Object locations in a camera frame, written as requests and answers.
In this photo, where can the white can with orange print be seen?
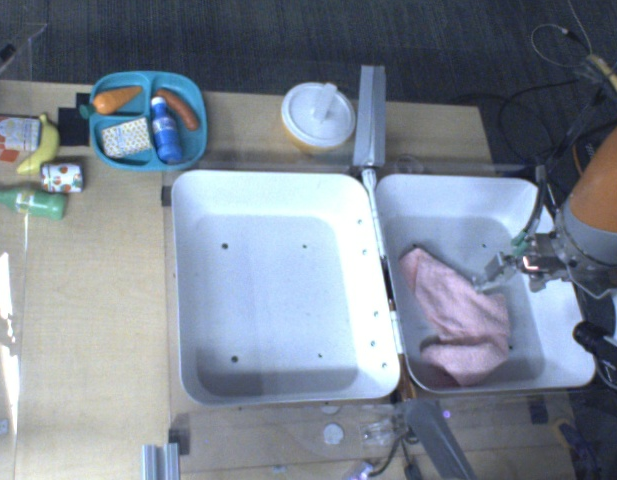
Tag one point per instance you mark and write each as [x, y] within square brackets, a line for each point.
[62, 178]

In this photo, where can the brown sausage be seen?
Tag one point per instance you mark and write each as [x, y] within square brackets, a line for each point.
[180, 109]

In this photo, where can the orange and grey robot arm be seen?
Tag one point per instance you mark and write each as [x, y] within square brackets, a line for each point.
[600, 188]

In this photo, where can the pink cloth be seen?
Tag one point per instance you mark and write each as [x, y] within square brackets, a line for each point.
[458, 323]

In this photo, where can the blue bottle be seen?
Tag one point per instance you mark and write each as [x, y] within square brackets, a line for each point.
[165, 133]

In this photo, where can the white plastic tray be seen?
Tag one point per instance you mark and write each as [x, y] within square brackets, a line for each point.
[538, 328]
[278, 293]

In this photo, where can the white and orange carton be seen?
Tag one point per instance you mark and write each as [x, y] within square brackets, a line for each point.
[13, 133]

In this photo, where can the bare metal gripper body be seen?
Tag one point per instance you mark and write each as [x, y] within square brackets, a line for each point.
[543, 260]

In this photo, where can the yellow patterned packet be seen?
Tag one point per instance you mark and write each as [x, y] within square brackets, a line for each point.
[125, 138]

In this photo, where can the black cylinder on white bracket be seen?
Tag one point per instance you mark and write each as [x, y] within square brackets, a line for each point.
[595, 340]

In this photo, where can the green bottle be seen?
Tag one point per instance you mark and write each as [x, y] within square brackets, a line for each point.
[35, 203]

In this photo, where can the yellow banana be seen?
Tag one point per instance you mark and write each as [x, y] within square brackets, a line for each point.
[47, 145]

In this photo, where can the orange carrot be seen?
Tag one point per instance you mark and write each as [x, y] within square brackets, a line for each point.
[115, 100]

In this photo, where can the teal divided plate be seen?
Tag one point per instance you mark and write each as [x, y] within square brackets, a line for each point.
[193, 143]

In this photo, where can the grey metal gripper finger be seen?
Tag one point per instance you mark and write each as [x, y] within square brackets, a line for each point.
[500, 264]
[490, 280]

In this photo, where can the yellow cup with white lid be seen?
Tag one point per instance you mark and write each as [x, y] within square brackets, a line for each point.
[318, 113]

